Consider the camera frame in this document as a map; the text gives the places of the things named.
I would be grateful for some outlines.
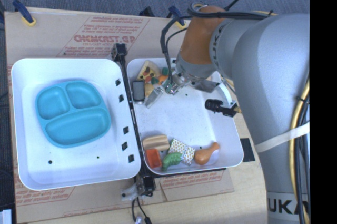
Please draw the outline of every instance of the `toy food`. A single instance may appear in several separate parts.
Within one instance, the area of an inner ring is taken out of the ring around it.
[[[160,75],[160,76],[158,77],[158,84],[162,85],[163,82],[165,82],[165,81],[167,80],[168,77],[169,77],[168,75]]]
[[[145,83],[144,91],[145,91],[145,96],[147,98],[148,98],[149,95],[151,95],[153,89],[154,89],[154,86],[151,83]]]
[[[160,76],[160,69],[153,62],[146,60],[140,70],[137,80],[144,80],[145,83],[151,82],[152,77]]]
[[[162,162],[162,171],[166,171],[169,166],[178,165],[181,162],[182,155],[178,152],[167,154]]]
[[[181,141],[178,141],[177,139],[173,139],[171,141],[171,146],[170,146],[170,149],[168,150],[168,153],[174,153],[174,152],[179,152],[183,155],[182,162],[185,165],[192,164],[195,149],[182,143]]]
[[[162,68],[162,75],[168,75],[169,74],[169,68],[168,67],[163,67]]]
[[[215,150],[220,148],[217,142],[213,142],[212,146],[208,149],[196,150],[194,154],[194,161],[199,165],[206,164]]]
[[[144,150],[155,148],[158,151],[164,151],[170,148],[169,140],[165,134],[147,137],[143,140],[142,143]]]
[[[157,149],[148,149],[145,151],[148,165],[150,168],[160,167],[162,161],[160,160],[160,155]]]

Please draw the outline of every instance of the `white tray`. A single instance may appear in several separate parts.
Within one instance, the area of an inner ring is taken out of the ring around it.
[[[98,140],[60,148],[44,135],[34,104],[41,89],[69,80],[92,83],[101,94],[112,123],[107,134]],[[22,59],[13,65],[12,84],[18,172],[26,187],[71,187],[127,179],[139,172],[140,155],[121,69],[116,63],[108,59]]]
[[[136,80],[145,60],[152,61],[160,68],[167,66],[164,58],[130,61],[127,66],[130,87]],[[215,72],[212,80],[221,82],[220,75]],[[166,134],[169,141],[176,138],[196,150],[206,149],[213,142],[220,145],[220,149],[213,152],[209,162],[205,165],[196,164],[194,161],[190,166],[180,163],[170,166],[164,172],[161,168],[151,169],[146,162],[153,173],[164,176],[206,171],[233,167],[242,162],[243,150],[234,119],[223,116],[222,113],[206,110],[204,105],[207,99],[221,99],[221,97],[216,91],[205,93],[187,86],[180,89],[174,96],[164,93],[149,109],[145,104],[134,103],[141,140],[156,134]],[[160,152],[160,155],[163,159],[166,152]]]

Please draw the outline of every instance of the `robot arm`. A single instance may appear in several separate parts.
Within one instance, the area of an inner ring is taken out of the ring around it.
[[[223,11],[212,6],[204,10]],[[196,86],[214,71],[234,82],[255,145],[287,133],[294,128],[297,98],[309,84],[309,15],[274,15],[262,20],[193,17],[176,59],[176,88]],[[269,223],[298,222],[297,199],[303,198],[308,205],[303,177],[302,195],[294,193],[292,146],[282,142],[259,150]],[[302,174],[304,166],[301,158]]]

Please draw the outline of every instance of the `white strap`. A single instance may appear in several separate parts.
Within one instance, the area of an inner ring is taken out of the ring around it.
[[[255,150],[257,153],[267,151],[277,145],[280,145],[283,142],[288,142],[289,140],[298,138],[302,135],[308,134],[310,131],[310,121],[302,126],[299,126],[295,129],[291,129],[286,133],[275,136],[269,140],[261,142],[255,145]]]

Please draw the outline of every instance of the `blue clamp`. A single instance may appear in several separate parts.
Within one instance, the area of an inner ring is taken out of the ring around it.
[[[168,14],[167,18],[170,18],[172,15],[175,16],[175,17],[182,17],[182,14],[180,13],[180,11],[175,6],[169,7],[168,10],[170,11],[170,13]],[[186,28],[186,23],[183,19],[179,19],[177,22],[175,22],[175,24],[180,29]]]
[[[13,5],[15,6],[15,10],[19,11],[22,14],[22,20],[28,26],[34,26],[36,24],[36,19],[29,13],[24,4],[22,4],[19,0],[14,0]]]

